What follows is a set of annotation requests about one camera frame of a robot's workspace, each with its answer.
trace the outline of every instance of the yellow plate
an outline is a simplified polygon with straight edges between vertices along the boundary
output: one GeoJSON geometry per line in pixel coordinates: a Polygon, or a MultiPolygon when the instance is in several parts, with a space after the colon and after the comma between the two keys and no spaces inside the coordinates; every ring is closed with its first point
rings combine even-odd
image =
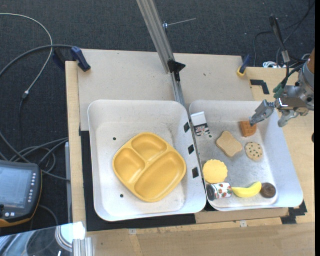
{"type": "Polygon", "coordinates": [[[151,132],[129,140],[114,156],[113,171],[139,199],[158,202],[184,178],[187,166],[169,143],[151,132]]]}

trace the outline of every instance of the banana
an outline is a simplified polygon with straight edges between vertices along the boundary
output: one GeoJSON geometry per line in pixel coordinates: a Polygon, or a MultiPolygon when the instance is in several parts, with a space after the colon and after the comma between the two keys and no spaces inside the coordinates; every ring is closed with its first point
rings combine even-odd
{"type": "Polygon", "coordinates": [[[250,187],[233,187],[232,192],[239,198],[251,198],[260,193],[262,183],[257,181],[250,187]]]}

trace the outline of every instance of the cookie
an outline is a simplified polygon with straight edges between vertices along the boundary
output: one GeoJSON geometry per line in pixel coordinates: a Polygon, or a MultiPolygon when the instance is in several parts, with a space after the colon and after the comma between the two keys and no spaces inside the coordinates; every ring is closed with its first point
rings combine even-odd
{"type": "Polygon", "coordinates": [[[243,149],[242,144],[237,141],[229,131],[224,131],[215,144],[229,158],[234,157],[235,154],[241,152],[243,149]]]}
{"type": "Polygon", "coordinates": [[[203,176],[210,184],[224,182],[228,176],[227,166],[222,161],[211,159],[203,166],[203,176]]]}
{"type": "Polygon", "coordinates": [[[261,195],[264,198],[273,198],[276,195],[276,187],[271,183],[262,183],[261,195]]]}
{"type": "Polygon", "coordinates": [[[257,124],[251,126],[250,121],[241,121],[241,130],[243,137],[249,137],[256,133],[257,131],[257,124]]]}
{"type": "Polygon", "coordinates": [[[259,161],[264,156],[261,145],[255,142],[249,142],[245,145],[245,153],[253,161],[259,161]]]}

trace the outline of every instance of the white tray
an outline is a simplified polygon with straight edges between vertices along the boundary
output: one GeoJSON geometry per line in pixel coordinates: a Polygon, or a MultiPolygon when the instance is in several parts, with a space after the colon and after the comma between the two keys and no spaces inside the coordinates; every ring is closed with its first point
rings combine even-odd
{"type": "Polygon", "coordinates": [[[228,168],[229,182],[233,187],[248,187],[260,181],[275,185],[277,194],[271,199],[260,194],[251,198],[235,195],[224,199],[209,201],[219,211],[236,211],[262,208],[297,207],[303,201],[295,167],[285,140],[282,128],[278,126],[279,117],[274,112],[267,120],[257,124],[255,135],[243,137],[240,121],[248,121],[261,102],[257,101],[218,101],[198,100],[190,105],[190,114],[204,112],[210,134],[196,136],[201,166],[210,159],[224,162],[228,168]],[[242,152],[227,157],[216,145],[224,131],[229,131],[242,144],[242,152]],[[253,161],[246,156],[245,146],[256,142],[262,146],[264,157],[253,161]]]}
{"type": "Polygon", "coordinates": [[[114,222],[147,217],[193,214],[206,205],[207,196],[187,110],[175,101],[97,100],[88,108],[91,142],[93,200],[96,213],[114,222]],[[131,138],[151,132],[166,140],[184,158],[186,175],[158,202],[144,202],[133,195],[113,171],[113,158],[131,138]],[[199,176],[194,177],[193,169],[199,176]]]}

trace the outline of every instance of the black floor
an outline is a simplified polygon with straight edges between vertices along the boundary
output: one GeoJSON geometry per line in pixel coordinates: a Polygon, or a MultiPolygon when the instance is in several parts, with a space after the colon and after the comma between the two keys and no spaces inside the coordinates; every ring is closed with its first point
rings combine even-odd
{"type": "MultiPolygon", "coordinates": [[[[269,22],[271,14],[277,18],[293,60],[308,57],[315,47],[313,1],[156,0],[156,3],[160,17],[169,24],[168,38],[174,53],[243,58],[251,55],[249,66],[262,67],[263,63],[277,59],[282,66],[283,59],[277,54],[280,44],[269,22]],[[195,20],[170,25],[189,19],[195,20]]],[[[0,13],[37,20],[51,33],[54,44],[156,51],[135,0],[0,0],[0,13]]],[[[36,22],[0,15],[0,72],[17,56],[49,44],[47,33],[36,22]]],[[[63,49],[62,53],[72,59],[69,51],[63,49]]],[[[28,55],[0,76],[0,131],[18,151],[68,137],[65,74],[52,60],[21,105],[24,92],[39,74],[48,54],[49,50],[43,50],[28,55]]],[[[15,155],[1,139],[0,152],[9,160],[15,155]]],[[[41,150],[28,159],[38,163],[44,155],[45,150],[41,150]]],[[[55,152],[55,159],[52,173],[65,177],[63,145],[55,152]]],[[[44,168],[50,168],[52,163],[51,156],[44,168]]],[[[59,224],[67,223],[66,182],[44,176],[40,204],[56,215],[59,224]]],[[[53,215],[40,208],[32,223],[3,228],[0,236],[55,224],[53,215]]]]}

